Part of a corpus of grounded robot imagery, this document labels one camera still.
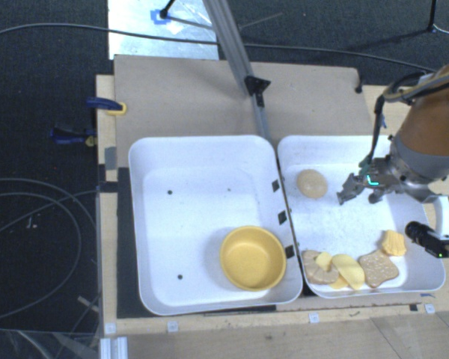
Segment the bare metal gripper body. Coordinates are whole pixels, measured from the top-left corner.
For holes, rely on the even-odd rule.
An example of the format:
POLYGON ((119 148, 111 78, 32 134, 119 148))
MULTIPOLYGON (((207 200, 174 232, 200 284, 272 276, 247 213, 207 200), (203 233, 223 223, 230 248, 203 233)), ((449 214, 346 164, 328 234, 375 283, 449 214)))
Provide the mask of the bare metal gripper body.
POLYGON ((386 188, 388 194, 407 194, 417 202, 433 202, 436 194, 430 190, 431 179, 412 170, 400 157, 365 158, 361 162, 365 188, 386 188))

